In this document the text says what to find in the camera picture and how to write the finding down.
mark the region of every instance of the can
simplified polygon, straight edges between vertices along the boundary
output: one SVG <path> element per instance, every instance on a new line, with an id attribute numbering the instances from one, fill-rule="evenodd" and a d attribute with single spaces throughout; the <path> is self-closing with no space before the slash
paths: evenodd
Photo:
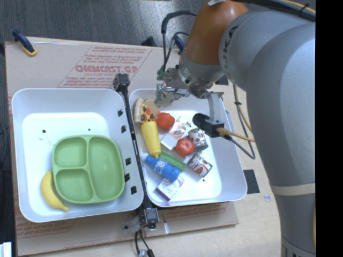
<path id="1" fill-rule="evenodd" d="M 198 153 L 193 155 L 193 157 L 188 161 L 187 166 L 198 173 L 201 177 L 205 177 L 212 168 L 212 165 Z"/>
<path id="2" fill-rule="evenodd" d="M 188 136 L 194 144 L 194 151 L 201 152 L 208 147 L 203 130 L 199 128 L 193 128 L 188 132 Z"/>

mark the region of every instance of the table surface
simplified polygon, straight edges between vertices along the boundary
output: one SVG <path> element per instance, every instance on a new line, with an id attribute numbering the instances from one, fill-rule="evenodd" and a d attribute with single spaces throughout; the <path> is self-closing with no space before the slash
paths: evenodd
<path id="1" fill-rule="evenodd" d="M 51 42 L 51 39 L 35 39 Z M 177 53 L 172 54 L 171 61 L 177 60 Z M 146 80 L 155 80 L 156 70 L 146 73 Z M 215 85 L 214 91 L 224 92 L 223 102 L 229 112 L 234 131 L 243 134 L 236 106 L 233 87 Z M 241 109 L 248 117 L 245 92 L 237 89 Z M 246 141 L 236 139 L 249 149 Z M 280 221 L 275 198 L 269 186 L 269 180 L 258 155 L 256 145 L 252 144 L 256 159 L 252 160 L 238 149 L 243 170 L 253 170 L 256 176 L 259 193 L 247 194 L 242 200 L 235 201 L 234 207 L 239 224 L 199 231 L 190 231 L 146 238 L 148 246 L 158 256 L 237 256 L 260 257 L 281 255 Z M 139 248 L 145 249 L 141 240 Z M 121 241 L 104 245 L 76 248 L 37 254 L 35 256 L 138 256 L 134 240 Z"/>

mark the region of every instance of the green divided plate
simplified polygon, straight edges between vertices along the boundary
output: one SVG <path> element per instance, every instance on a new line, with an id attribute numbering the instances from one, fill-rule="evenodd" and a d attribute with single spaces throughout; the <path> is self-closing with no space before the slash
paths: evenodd
<path id="1" fill-rule="evenodd" d="M 118 198 L 124 190 L 124 168 L 117 144 L 100 135 L 61 139 L 53 149 L 57 193 L 71 203 L 97 203 Z"/>

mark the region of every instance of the yellow cable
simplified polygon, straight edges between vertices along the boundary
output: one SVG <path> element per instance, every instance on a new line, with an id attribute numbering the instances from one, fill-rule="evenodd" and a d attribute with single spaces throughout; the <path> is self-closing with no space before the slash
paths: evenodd
<path id="1" fill-rule="evenodd" d="M 281 1 L 285 1 L 285 2 L 287 2 L 288 4 L 291 4 L 291 5 L 300 7 L 300 8 L 303 8 L 303 7 L 304 7 L 304 10 L 310 11 L 310 12 L 312 12 L 312 13 L 316 13 L 316 11 L 315 11 L 314 9 L 311 9 L 310 7 L 305 7 L 305 5 L 302 5 L 302 4 L 300 4 L 300 3 L 293 2 L 293 1 L 289 1 L 289 0 L 281 0 Z"/>
<path id="2" fill-rule="evenodd" d="M 280 1 L 285 1 L 286 3 L 289 3 L 291 5 L 294 5 L 294 6 L 297 6 L 299 8 L 304 8 L 304 10 L 307 10 L 307 11 L 310 11 L 312 13 L 316 13 L 315 10 L 311 9 L 310 7 L 305 7 L 305 5 L 302 5 L 300 3 L 297 3 L 297 2 L 293 2 L 293 1 L 289 1 L 289 0 L 280 0 Z"/>
<path id="3" fill-rule="evenodd" d="M 231 135 L 231 136 L 235 136 L 235 137 L 244 139 L 246 141 L 255 142 L 255 140 L 253 138 L 248 138 L 248 137 L 241 136 L 241 135 L 239 135 L 237 133 L 234 133 L 234 132 L 231 132 L 231 131 L 227 130 L 226 128 L 223 128 L 223 127 L 218 127 L 217 131 L 219 132 L 220 136 Z"/>
<path id="4" fill-rule="evenodd" d="M 237 102 L 240 104 L 240 102 L 239 102 L 239 100 L 238 100 L 237 87 L 234 87 L 234 91 L 235 91 L 235 94 L 236 94 Z M 242 109 L 241 109 L 241 106 L 240 106 L 240 105 L 238 106 L 238 109 L 240 110 L 240 114 L 242 115 L 243 121 L 245 122 L 247 128 L 249 129 L 250 132 L 252 132 L 252 131 L 251 131 L 250 124 L 248 123 L 246 117 L 244 116 L 244 114 L 243 114 L 243 112 L 242 112 Z"/>

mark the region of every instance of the yellow bottle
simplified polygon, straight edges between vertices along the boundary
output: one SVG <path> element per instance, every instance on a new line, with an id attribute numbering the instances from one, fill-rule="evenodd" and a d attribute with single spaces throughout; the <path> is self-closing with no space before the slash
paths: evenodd
<path id="1" fill-rule="evenodd" d="M 161 153 L 161 143 L 156 122 L 148 121 L 142 123 L 141 132 L 150 156 L 158 158 Z"/>

